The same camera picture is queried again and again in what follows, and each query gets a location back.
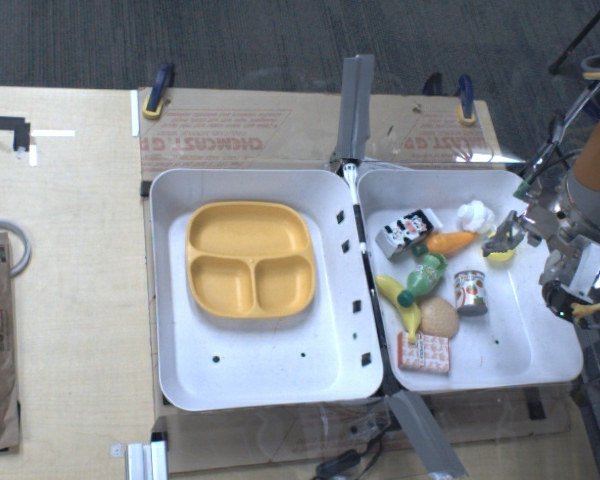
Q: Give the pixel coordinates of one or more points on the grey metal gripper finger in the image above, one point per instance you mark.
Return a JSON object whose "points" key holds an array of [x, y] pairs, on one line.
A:
{"points": [[508, 224], [500, 248]]}

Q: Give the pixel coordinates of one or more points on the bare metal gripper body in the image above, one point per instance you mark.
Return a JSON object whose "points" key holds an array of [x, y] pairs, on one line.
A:
{"points": [[545, 228]]}

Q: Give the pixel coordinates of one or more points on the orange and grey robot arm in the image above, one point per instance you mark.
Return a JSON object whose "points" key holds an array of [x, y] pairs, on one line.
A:
{"points": [[592, 168]]}

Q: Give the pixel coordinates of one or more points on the small yellow round toy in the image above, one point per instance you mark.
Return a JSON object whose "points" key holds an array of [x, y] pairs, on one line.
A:
{"points": [[502, 255]]}

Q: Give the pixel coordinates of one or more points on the white whipped cream toy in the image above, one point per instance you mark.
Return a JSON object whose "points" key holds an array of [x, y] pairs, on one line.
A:
{"points": [[475, 215]]}

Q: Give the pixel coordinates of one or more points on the orange carrot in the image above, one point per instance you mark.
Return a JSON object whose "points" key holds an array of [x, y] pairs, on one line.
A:
{"points": [[450, 242]]}

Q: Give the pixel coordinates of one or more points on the small orange print can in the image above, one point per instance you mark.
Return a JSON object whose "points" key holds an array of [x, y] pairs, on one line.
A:
{"points": [[470, 293]]}

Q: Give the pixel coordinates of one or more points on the green plastic bottle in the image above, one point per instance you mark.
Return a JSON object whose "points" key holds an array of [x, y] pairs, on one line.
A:
{"points": [[425, 278]]}

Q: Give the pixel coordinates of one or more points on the white plastic tray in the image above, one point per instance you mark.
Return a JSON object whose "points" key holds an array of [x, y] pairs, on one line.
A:
{"points": [[260, 358], [520, 328]]}

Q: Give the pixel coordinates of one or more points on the brown bread bun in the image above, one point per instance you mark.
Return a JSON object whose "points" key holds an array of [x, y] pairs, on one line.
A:
{"points": [[439, 317]]}

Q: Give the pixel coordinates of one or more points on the cow print milk carton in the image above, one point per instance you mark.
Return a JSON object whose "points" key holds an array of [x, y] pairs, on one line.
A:
{"points": [[405, 233]]}

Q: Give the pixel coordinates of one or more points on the yellow banana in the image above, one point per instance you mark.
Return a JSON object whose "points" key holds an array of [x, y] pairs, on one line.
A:
{"points": [[405, 308]]}

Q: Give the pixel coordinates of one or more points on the orange and white packet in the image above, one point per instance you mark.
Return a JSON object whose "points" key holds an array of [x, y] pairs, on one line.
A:
{"points": [[424, 354]]}

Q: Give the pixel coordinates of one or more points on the yellow divided plate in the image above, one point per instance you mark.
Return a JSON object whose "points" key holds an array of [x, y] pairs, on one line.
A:
{"points": [[250, 233]]}

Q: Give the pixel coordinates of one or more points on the brown cardboard board red print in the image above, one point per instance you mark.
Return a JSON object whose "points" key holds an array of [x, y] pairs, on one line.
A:
{"points": [[240, 138]]}

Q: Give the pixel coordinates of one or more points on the black cylinder on white bracket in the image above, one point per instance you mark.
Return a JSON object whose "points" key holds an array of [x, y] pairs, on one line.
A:
{"points": [[577, 270]]}

